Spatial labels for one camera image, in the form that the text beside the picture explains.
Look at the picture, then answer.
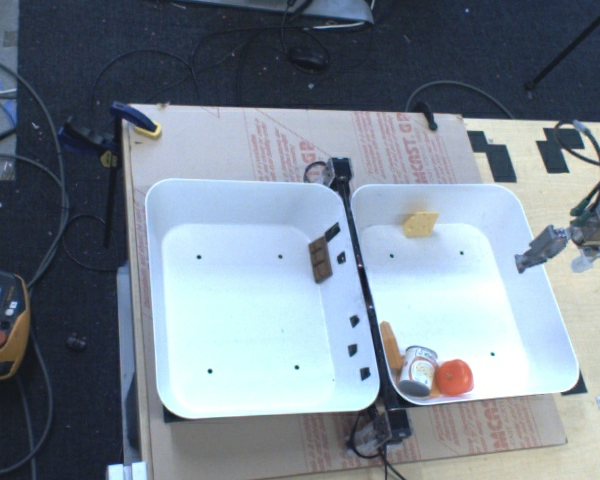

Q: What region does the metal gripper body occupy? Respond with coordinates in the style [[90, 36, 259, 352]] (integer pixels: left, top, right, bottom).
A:
[[570, 202, 600, 248]]

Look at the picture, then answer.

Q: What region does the white plastic tray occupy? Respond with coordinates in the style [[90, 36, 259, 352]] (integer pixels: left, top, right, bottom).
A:
[[143, 177, 382, 420], [350, 182, 581, 407]]

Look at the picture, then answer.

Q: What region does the yellow cheese slice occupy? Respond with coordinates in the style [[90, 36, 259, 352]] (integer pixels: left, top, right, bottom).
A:
[[402, 211, 440, 240]]

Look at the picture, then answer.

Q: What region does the orange-red tomato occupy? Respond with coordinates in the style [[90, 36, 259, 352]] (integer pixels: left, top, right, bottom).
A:
[[434, 358, 475, 397]]

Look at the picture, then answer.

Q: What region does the small can with white label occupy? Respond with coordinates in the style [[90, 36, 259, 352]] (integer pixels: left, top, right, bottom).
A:
[[397, 345, 440, 399]]

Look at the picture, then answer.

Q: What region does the thin black rod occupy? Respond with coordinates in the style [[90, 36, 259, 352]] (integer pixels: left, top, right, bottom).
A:
[[335, 177, 401, 412]]

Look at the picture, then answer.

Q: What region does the brown chocolate bar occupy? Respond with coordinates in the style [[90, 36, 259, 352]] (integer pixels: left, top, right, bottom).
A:
[[307, 236, 335, 284]]

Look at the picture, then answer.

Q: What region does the brown cardboard board red print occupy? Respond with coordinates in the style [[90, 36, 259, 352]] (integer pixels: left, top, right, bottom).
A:
[[121, 102, 569, 480]]

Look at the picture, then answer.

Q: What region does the black block with thin wires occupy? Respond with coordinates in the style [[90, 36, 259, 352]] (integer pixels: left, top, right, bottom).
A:
[[323, 156, 354, 186], [352, 407, 414, 457]]

